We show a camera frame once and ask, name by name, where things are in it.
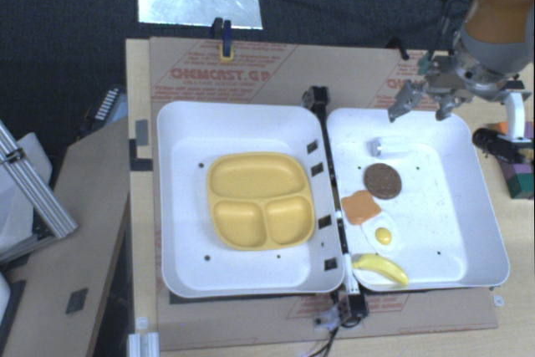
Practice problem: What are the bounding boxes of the black cylinder on white bracket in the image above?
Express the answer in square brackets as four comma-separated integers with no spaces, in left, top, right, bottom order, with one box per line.
[472,89,534,165]

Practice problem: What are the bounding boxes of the clear plastic bottle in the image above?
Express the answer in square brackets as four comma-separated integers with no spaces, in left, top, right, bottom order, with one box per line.
[367,135,409,160]

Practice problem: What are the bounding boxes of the brown round biscuit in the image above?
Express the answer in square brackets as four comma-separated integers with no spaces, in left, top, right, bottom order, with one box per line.
[362,162,403,201]

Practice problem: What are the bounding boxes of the yellow divided plate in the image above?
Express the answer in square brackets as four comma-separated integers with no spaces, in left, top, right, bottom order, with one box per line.
[206,150,317,252]

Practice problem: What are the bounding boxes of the yellow banana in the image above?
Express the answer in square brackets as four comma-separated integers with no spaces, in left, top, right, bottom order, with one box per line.
[351,252,410,288]

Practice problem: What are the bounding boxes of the white plastic tray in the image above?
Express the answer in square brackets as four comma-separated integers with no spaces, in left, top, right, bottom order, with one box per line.
[155,99,347,299]
[325,107,512,293]

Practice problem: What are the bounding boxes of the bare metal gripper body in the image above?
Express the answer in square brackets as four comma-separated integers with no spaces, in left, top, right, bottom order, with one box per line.
[423,54,510,101]

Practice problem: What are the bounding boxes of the thin black and white rod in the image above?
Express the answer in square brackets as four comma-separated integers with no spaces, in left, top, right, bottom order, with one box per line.
[316,104,361,294]

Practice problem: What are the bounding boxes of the white and yellow fried egg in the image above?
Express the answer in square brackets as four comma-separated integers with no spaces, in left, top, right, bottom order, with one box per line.
[360,212,405,258]

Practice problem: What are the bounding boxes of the orange toy cheese slice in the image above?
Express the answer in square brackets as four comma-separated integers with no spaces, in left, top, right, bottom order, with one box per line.
[339,189,383,227]

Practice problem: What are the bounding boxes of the purple and green cube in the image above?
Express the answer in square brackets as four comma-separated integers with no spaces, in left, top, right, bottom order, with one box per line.
[500,161,535,201]

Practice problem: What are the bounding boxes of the black block with thin wires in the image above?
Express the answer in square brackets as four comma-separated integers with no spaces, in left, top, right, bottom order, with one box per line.
[302,85,332,112]
[337,291,370,328]

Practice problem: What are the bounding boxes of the brown cardboard board red print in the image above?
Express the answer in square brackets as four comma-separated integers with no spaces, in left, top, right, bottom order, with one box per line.
[148,36,500,353]

